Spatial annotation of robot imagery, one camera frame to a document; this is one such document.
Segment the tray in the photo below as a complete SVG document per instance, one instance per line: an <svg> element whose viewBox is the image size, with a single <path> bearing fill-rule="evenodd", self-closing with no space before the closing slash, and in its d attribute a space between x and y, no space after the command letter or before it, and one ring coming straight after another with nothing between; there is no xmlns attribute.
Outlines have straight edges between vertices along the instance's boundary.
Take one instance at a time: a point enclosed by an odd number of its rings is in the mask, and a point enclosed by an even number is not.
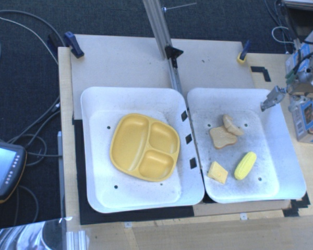
<svg viewBox="0 0 313 250"><path fill-rule="evenodd" d="M110 159L128 175L159 182L173 173L178 152L179 137L171 126L142 114L127 114L115 130Z"/></svg>
<svg viewBox="0 0 313 250"><path fill-rule="evenodd" d="M260 103L268 90L196 88L188 93L188 105L207 194L218 203L298 199L306 184L292 146L281 106L261 112ZM211 128L223 124L222 116L244 130L234 145L216 149L209 135ZM243 180L234 170L249 151L257 160ZM207 177L213 161L228 171L225 184Z"/></svg>
<svg viewBox="0 0 313 250"><path fill-rule="evenodd" d="M87 198L101 213L189 206L204 196L204 184L184 98L162 88L90 87L81 95ZM149 182L119 171L111 162L116 127L128 114L141 114L173 127L180 140L173 173Z"/></svg>

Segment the black clip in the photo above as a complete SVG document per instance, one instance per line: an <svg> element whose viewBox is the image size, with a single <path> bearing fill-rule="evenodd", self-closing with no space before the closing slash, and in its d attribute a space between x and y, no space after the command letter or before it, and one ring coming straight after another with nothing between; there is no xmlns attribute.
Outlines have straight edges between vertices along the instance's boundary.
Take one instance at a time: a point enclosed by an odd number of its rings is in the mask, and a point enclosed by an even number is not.
<svg viewBox="0 0 313 250"><path fill-rule="evenodd" d="M165 47L165 52L166 52L166 56L167 59L172 59L172 65L173 68L177 69L177 61L176 59L183 54L182 50L176 49L174 47L172 47L171 45L166 45Z"/></svg>
<svg viewBox="0 0 313 250"><path fill-rule="evenodd" d="M73 33L71 33L70 31L66 32L64 38L67 46L72 47L71 52L73 53L73 55L75 55L76 58L84 56L84 52L80 49L78 41Z"/></svg>

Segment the cardboard box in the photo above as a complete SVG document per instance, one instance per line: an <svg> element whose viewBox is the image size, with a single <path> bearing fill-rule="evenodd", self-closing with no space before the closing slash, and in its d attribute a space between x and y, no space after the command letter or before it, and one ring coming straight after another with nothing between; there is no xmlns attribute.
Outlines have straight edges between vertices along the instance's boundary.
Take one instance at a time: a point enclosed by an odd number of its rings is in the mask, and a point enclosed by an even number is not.
<svg viewBox="0 0 313 250"><path fill-rule="evenodd" d="M292 112L297 140L313 144L313 101L298 105Z"/></svg>

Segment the yellow divided plate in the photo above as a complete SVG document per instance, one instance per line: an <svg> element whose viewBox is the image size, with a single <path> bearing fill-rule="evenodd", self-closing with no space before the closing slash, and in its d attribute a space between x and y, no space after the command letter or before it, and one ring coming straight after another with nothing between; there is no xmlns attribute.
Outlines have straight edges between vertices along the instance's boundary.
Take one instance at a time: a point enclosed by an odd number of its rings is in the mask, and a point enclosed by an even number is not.
<svg viewBox="0 0 313 250"><path fill-rule="evenodd" d="M179 146L179 136L168 124L141 114L127 114L115 130L110 159L126 174L163 181L174 171Z"/></svg>

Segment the black hole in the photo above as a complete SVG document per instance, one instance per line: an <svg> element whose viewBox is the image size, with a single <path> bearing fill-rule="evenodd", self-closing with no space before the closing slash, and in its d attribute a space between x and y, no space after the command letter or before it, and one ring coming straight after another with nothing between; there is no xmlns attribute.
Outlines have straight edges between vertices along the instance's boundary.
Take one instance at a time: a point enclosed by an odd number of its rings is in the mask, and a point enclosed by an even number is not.
<svg viewBox="0 0 313 250"><path fill-rule="evenodd" d="M187 111L183 111L183 113L181 114L182 121L185 121L187 117L188 117Z"/></svg>
<svg viewBox="0 0 313 250"><path fill-rule="evenodd" d="M196 168L197 167L197 162L196 162L196 158L192 158L190 160L190 169Z"/></svg>
<svg viewBox="0 0 313 250"><path fill-rule="evenodd" d="M192 137L191 137L191 134L187 135L186 136L186 142L187 144L190 143L192 141Z"/></svg>

